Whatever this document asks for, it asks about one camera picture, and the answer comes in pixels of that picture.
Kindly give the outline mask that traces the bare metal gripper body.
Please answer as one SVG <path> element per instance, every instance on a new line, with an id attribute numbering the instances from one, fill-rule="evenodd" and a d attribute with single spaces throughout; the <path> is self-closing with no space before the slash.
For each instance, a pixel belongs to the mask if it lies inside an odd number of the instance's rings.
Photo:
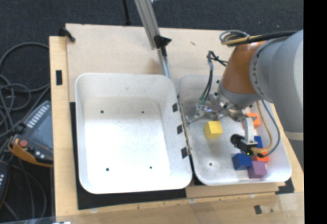
<path id="1" fill-rule="evenodd" d="M 237 106 L 219 94 L 210 94 L 204 103 L 204 110 L 215 115 L 218 120 L 223 117 L 230 117 L 236 122 L 242 122 L 246 118 L 243 109 L 243 106 Z"/>

